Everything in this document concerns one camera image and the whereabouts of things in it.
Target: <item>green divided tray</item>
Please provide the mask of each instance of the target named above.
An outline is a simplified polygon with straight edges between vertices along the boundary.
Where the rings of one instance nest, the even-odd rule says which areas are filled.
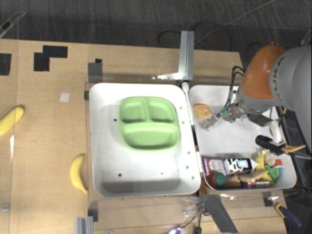
[[[159,97],[129,97],[119,108],[119,130],[123,143],[132,150],[160,151],[180,142],[175,107]]]

